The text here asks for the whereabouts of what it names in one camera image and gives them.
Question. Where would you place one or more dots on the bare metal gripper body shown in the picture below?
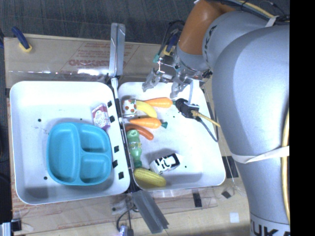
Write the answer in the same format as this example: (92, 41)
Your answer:
(180, 74)

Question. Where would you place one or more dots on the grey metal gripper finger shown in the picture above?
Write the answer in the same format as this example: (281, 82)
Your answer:
(152, 80)
(176, 88)

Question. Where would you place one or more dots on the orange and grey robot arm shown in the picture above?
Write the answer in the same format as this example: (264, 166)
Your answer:
(248, 82)

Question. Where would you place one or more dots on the orange carrot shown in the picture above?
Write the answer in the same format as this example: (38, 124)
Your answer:
(158, 102)
(146, 122)

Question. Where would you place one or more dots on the yellow banana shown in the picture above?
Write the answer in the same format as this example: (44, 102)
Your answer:
(147, 109)

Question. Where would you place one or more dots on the white can with red print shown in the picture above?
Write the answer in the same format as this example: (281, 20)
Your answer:
(129, 108)

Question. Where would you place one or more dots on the orange sausage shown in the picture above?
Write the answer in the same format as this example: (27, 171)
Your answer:
(144, 132)

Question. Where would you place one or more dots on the pink and white carton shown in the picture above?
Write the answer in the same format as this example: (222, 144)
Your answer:
(101, 117)

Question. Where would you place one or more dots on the white plastic tray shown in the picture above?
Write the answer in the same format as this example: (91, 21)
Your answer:
(29, 136)
(192, 151)

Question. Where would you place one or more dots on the green bottle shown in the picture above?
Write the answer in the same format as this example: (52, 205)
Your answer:
(134, 146)

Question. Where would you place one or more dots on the black and white carton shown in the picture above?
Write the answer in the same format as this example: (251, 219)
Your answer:
(167, 162)

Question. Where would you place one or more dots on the yellow corn cob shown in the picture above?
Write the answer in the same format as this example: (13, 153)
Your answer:
(150, 177)

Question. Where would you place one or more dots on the brown cardboard board red print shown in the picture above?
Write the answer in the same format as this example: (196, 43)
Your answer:
(61, 53)

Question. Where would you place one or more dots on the blue divided plate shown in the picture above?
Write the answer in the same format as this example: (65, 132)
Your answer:
(76, 154)

